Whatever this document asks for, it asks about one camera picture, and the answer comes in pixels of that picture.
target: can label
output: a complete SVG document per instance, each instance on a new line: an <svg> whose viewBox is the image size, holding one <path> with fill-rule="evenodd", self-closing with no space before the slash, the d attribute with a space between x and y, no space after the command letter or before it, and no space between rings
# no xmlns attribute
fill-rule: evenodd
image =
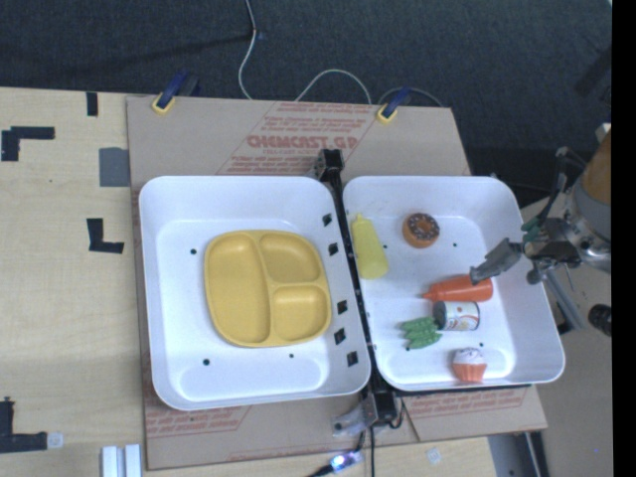
<svg viewBox="0 0 636 477"><path fill-rule="evenodd" d="M479 306L440 300L433 304L433 318L439 330L475 330L479 327Z"/></svg>

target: donut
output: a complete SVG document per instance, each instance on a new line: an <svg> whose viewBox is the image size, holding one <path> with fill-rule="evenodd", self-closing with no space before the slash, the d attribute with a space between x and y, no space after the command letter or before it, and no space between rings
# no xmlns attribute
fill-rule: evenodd
<svg viewBox="0 0 636 477"><path fill-rule="evenodd" d="M411 214L404 220L401 232L413 247L429 247L439 237L439 224L429 214Z"/></svg>

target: yellow bottle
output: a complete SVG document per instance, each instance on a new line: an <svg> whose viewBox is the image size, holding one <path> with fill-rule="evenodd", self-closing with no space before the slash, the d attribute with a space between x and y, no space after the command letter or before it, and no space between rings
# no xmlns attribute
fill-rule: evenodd
<svg viewBox="0 0 636 477"><path fill-rule="evenodd" d="M363 279L377 279L389 271L389 263L373 223L361 214L351 223L358 273Z"/></svg>

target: yellow plate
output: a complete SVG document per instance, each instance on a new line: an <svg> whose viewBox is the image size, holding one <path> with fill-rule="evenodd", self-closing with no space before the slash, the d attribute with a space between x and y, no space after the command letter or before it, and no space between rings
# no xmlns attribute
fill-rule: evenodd
<svg viewBox="0 0 636 477"><path fill-rule="evenodd" d="M230 343L272 347L320 336L331 323L331 297L318 251L290 232L241 231L206 249L210 316Z"/></svg>

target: cupcake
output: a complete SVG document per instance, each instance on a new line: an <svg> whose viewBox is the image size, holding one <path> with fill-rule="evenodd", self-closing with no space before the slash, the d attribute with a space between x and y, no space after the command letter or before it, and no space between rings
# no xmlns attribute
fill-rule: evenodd
<svg viewBox="0 0 636 477"><path fill-rule="evenodd" d="M453 371L462 382L481 382L487 366L477 348L457 350L453 357Z"/></svg>

